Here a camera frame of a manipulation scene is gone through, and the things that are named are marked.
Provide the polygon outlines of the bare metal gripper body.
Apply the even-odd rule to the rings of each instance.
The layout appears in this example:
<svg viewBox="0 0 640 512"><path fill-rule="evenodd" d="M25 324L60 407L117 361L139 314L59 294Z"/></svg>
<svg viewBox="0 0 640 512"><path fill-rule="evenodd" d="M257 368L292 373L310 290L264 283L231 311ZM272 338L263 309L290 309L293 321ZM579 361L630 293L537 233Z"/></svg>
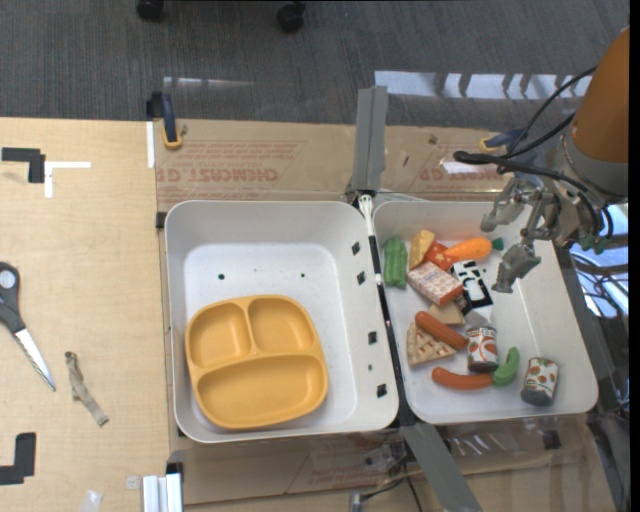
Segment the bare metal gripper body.
<svg viewBox="0 0 640 512"><path fill-rule="evenodd" d="M541 184L521 193L531 210L521 230L522 242L551 241L559 247L596 247L602 241L603 207L575 185L544 177Z"/></svg>

